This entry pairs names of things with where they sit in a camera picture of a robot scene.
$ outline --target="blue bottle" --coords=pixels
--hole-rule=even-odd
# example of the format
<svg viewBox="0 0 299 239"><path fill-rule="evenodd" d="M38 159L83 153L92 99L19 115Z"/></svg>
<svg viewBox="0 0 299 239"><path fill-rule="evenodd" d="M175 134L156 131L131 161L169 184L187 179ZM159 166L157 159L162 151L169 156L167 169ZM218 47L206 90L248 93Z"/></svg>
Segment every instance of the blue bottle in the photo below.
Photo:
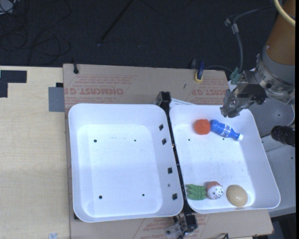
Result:
<svg viewBox="0 0 299 239"><path fill-rule="evenodd" d="M243 135L240 133L236 133L233 128L230 126L220 123L218 120L212 119L210 121L210 131L213 131L222 137L231 137L235 140L241 141L243 139Z"/></svg>

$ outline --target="white cable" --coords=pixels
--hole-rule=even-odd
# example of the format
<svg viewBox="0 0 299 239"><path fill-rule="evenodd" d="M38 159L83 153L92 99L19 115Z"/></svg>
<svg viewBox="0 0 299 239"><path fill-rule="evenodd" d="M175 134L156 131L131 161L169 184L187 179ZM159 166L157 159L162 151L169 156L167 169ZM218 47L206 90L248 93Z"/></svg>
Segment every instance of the white cable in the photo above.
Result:
<svg viewBox="0 0 299 239"><path fill-rule="evenodd" d="M275 4L275 7L277 9L277 11L280 13L280 15L288 22L290 23L292 26L296 26L296 21L291 18L288 13L286 13L284 11L284 9L281 7L280 3L278 0L274 0L274 4Z"/></svg>

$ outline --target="cardboard sheet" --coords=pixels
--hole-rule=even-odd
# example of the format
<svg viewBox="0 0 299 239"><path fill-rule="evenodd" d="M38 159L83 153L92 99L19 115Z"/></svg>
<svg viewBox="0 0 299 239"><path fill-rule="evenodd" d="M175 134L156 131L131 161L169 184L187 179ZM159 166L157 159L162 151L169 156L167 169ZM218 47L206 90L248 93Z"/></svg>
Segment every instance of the cardboard sheet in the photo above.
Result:
<svg viewBox="0 0 299 239"><path fill-rule="evenodd" d="M64 100L67 136L70 230L73 239L150 239L167 238L164 229L173 224L172 217L85 223L75 219L72 202L71 152L68 112L78 103L153 104L160 91L171 97L201 105L222 105L228 89L225 73L205 70L203 81L194 80L189 69L120 67L104 65L63 65ZM230 238L273 233L267 210L195 214L198 229L186 238L213 239L226 233Z"/></svg>

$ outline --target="plastic tray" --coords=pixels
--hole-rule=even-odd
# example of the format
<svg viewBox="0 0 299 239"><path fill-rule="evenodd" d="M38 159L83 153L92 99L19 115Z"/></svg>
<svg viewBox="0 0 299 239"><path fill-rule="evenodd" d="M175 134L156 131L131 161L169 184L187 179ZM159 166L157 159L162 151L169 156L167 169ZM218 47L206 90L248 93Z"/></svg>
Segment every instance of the plastic tray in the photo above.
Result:
<svg viewBox="0 0 299 239"><path fill-rule="evenodd" d="M177 215L183 207L166 114L156 105L69 111L73 208L100 222Z"/></svg>
<svg viewBox="0 0 299 239"><path fill-rule="evenodd" d="M203 185L218 181L224 191L232 185L243 187L248 195L244 207L233 206L224 196L217 200L191 200L198 213L218 213L248 209L270 209L280 203L280 194L272 174L252 113L248 109L234 118L224 118L219 106L176 105L170 120L184 184ZM243 134L242 141L223 138L210 132L199 135L193 129L196 120L218 120Z"/></svg>

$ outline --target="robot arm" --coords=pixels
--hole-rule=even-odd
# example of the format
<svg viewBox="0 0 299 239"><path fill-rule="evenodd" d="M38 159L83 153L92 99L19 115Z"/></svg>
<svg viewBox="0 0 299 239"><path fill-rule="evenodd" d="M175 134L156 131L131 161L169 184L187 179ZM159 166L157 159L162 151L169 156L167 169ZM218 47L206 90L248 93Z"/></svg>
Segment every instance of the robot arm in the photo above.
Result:
<svg viewBox="0 0 299 239"><path fill-rule="evenodd" d="M286 0L284 8L274 0L279 12L274 27L257 56L254 71L243 71L237 87L227 90L224 105L220 108L224 117L233 118L242 109L266 98L276 99L284 104L294 104L295 96L295 39L296 0Z"/></svg>

